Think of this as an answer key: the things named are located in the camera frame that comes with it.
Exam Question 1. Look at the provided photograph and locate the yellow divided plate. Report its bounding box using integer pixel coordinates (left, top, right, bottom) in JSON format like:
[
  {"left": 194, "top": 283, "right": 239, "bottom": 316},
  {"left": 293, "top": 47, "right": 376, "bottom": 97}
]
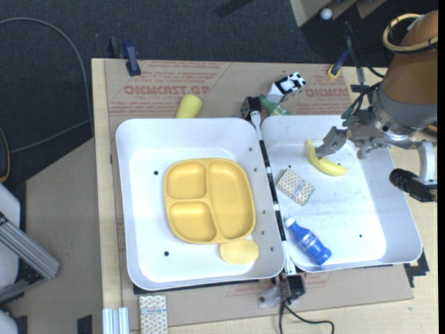
[{"left": 163, "top": 157, "right": 257, "bottom": 246}]

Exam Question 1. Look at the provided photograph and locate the yellow banana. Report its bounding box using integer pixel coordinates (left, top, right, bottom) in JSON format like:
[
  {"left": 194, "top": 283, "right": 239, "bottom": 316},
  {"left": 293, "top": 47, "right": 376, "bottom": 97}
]
[{"left": 305, "top": 138, "right": 348, "bottom": 177}]

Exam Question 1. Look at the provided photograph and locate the thin black and white rod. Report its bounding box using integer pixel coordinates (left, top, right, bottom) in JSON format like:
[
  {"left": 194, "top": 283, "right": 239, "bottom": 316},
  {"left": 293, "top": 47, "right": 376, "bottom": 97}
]
[{"left": 250, "top": 111, "right": 295, "bottom": 275}]

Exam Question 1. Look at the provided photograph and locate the white plastic tray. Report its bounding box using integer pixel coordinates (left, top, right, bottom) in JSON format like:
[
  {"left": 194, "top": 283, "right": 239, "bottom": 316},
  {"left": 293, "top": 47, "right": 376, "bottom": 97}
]
[
  {"left": 259, "top": 113, "right": 424, "bottom": 274},
  {"left": 115, "top": 117, "right": 287, "bottom": 292}
]

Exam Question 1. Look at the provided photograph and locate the orange patterned packet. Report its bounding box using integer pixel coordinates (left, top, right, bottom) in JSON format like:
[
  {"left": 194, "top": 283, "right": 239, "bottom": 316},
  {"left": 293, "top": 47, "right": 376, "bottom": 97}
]
[
  {"left": 275, "top": 167, "right": 316, "bottom": 207},
  {"left": 138, "top": 294, "right": 169, "bottom": 334}
]

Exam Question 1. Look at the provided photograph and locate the yellow cylinder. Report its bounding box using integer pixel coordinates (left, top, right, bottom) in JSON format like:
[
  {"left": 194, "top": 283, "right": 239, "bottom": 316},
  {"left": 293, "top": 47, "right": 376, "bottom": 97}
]
[{"left": 175, "top": 93, "right": 203, "bottom": 120}]

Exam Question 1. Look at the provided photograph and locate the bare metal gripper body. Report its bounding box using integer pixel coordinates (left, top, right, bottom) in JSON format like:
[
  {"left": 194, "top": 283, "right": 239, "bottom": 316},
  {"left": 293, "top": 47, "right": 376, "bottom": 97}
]
[{"left": 347, "top": 109, "right": 436, "bottom": 150}]

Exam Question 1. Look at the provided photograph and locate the yellow round biscuit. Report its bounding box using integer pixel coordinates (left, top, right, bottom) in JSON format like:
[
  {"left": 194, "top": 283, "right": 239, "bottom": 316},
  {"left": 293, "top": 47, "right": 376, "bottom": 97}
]
[{"left": 218, "top": 238, "right": 260, "bottom": 266}]

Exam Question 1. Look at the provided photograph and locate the brown cardboard board red print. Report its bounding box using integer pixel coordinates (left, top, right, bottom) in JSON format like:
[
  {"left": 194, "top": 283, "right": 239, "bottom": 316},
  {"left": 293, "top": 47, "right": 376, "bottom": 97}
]
[{"left": 104, "top": 58, "right": 415, "bottom": 327}]

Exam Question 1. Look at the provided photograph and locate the blue plastic bottle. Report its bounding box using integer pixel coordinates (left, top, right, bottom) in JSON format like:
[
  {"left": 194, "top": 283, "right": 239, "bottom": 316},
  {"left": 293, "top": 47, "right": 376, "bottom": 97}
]
[{"left": 284, "top": 216, "right": 333, "bottom": 267}]

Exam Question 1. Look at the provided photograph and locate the black cylinder on white bracket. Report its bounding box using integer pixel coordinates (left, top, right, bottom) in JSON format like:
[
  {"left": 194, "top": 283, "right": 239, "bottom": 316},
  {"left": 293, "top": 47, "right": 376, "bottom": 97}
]
[{"left": 389, "top": 141, "right": 438, "bottom": 203}]

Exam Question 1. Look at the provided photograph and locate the black and white carton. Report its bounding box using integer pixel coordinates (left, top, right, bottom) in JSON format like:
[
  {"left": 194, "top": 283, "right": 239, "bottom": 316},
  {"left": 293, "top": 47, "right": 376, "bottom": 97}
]
[{"left": 266, "top": 71, "right": 308, "bottom": 105}]

